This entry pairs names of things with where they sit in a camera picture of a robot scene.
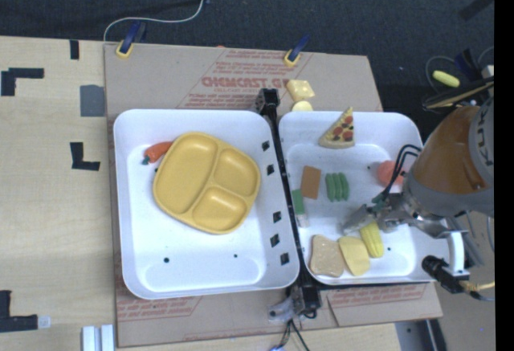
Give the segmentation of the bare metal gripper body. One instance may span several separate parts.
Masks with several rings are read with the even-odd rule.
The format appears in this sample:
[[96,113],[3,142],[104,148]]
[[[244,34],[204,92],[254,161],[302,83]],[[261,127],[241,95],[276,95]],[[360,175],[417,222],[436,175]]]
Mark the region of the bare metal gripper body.
[[372,211],[377,224],[381,219],[396,220],[398,227],[415,227],[431,238],[446,238],[447,227],[443,218],[422,208],[414,197],[407,194],[379,194],[372,199]]

